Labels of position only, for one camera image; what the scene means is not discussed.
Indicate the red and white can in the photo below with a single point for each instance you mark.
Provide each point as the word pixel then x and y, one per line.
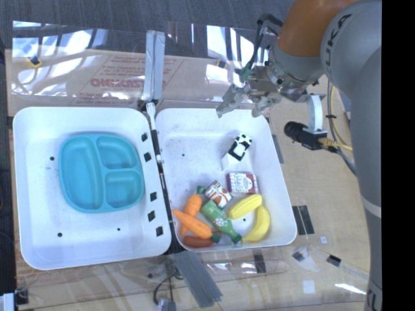
pixel 218 193

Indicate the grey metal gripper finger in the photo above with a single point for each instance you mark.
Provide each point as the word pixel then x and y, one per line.
pixel 263 104
pixel 230 100

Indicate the white plastic tray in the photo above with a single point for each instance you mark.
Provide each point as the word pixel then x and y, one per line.
pixel 42 186
pixel 191 160

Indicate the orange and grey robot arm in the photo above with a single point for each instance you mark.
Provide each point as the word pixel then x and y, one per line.
pixel 353 76

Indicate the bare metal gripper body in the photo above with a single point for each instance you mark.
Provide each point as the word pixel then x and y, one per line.
pixel 264 83

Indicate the red sausage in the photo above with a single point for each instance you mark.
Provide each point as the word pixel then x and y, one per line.
pixel 196 241

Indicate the orange carrot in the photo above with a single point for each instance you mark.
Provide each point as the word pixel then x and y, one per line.
pixel 193 204
pixel 194 225

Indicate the black and white carton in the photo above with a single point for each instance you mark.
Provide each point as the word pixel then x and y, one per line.
pixel 238 149

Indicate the yellow banana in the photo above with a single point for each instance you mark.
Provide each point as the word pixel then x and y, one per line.
pixel 261 225

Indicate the black cylinder on white bracket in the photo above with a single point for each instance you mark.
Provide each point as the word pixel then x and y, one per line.
pixel 308 136

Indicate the brown cardboard board red print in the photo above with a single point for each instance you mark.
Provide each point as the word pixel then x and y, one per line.
pixel 308 186

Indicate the green bottle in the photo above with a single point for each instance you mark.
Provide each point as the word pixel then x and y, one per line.
pixel 218 217

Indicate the blue divided plate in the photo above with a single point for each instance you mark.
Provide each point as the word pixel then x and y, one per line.
pixel 97 180

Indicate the yellow corn cob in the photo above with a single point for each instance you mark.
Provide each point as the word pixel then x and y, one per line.
pixel 244 206

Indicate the pink and white packet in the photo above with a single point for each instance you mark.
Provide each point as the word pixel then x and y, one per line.
pixel 241 183

